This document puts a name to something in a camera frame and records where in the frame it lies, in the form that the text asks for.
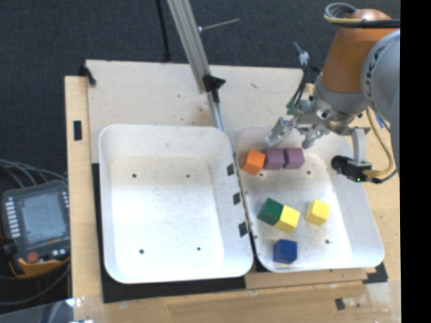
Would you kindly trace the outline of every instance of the blue cube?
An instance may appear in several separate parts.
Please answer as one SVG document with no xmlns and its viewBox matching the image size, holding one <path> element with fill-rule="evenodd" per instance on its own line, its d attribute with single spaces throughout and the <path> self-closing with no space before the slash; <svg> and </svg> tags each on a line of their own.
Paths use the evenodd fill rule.
<svg viewBox="0 0 431 323">
<path fill-rule="evenodd" d="M 298 257 L 298 245 L 293 240 L 278 240 L 273 252 L 274 262 L 291 264 Z"/>
</svg>

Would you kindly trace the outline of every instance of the black floor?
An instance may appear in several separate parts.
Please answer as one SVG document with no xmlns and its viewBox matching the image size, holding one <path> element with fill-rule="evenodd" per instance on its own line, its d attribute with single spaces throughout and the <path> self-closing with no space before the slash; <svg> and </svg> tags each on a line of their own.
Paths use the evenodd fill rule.
<svg viewBox="0 0 431 323">
<path fill-rule="evenodd" d="M 333 2 L 401 17 L 401 0 L 190 1 L 200 26 L 240 19 L 202 34 L 214 65 L 299 67 L 295 41 L 308 51 L 312 64 L 321 66 L 337 31 L 323 20 L 324 8 Z M 162 8 L 172 59 L 185 63 L 166 0 Z M 63 173 L 67 170 L 64 76 L 78 75 L 86 59 L 162 61 L 163 57 L 155 0 L 0 0 L 0 159 Z M 0 271 L 7 272 L 3 261 Z M 2 294 L 7 287 L 25 297 L 34 286 L 0 280 L 0 301 L 8 300 Z M 65 284 L 57 288 L 58 298 L 67 294 L 66 288 Z M 53 297 L 47 295 L 45 300 Z M 0 312 L 16 309 L 0 306 Z"/>
</svg>

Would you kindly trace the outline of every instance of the green cube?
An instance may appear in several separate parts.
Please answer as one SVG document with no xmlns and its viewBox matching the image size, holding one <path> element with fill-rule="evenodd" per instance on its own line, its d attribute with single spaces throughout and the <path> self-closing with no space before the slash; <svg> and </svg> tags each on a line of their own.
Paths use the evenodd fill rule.
<svg viewBox="0 0 431 323">
<path fill-rule="evenodd" d="M 283 205 L 277 201 L 268 198 L 263 205 L 262 211 L 257 216 L 257 219 L 274 226 L 281 217 Z"/>
</svg>

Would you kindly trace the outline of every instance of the black pole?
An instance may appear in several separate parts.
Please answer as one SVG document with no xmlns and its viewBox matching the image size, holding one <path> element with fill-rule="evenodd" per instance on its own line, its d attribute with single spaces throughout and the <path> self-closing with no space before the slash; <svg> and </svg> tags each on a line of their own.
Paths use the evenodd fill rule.
<svg viewBox="0 0 431 323">
<path fill-rule="evenodd" d="M 160 27 L 162 29 L 162 36 L 163 36 L 163 43 L 164 43 L 164 50 L 165 50 L 164 60 L 171 61 L 172 55 L 169 50 L 168 35 L 166 33 L 166 26 L 164 24 L 162 4 L 160 3 L 160 0 L 156 0 L 156 6 L 157 6 L 158 15 L 159 15 Z"/>
</svg>

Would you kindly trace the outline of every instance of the robotic arm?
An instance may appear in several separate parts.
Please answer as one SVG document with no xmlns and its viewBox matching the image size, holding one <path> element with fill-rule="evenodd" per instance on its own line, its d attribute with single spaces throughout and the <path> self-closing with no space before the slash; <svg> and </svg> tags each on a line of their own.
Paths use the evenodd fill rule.
<svg viewBox="0 0 431 323">
<path fill-rule="evenodd" d="M 337 156 L 332 166 L 356 182 L 379 183 L 377 176 L 391 170 L 372 170 L 366 161 L 365 134 L 370 130 L 349 124 L 364 111 L 373 110 L 391 126 L 391 141 L 399 172 L 399 20 L 374 9 L 356 9 L 344 3 L 334 3 L 325 10 L 325 19 L 340 26 L 329 49 L 312 94 L 303 100 L 308 54 L 295 44 L 304 78 L 288 103 L 292 119 L 279 118 L 266 138 L 272 147 L 286 139 L 293 128 L 305 136 L 302 147 L 330 132 L 351 136 L 354 158 Z"/>
</svg>

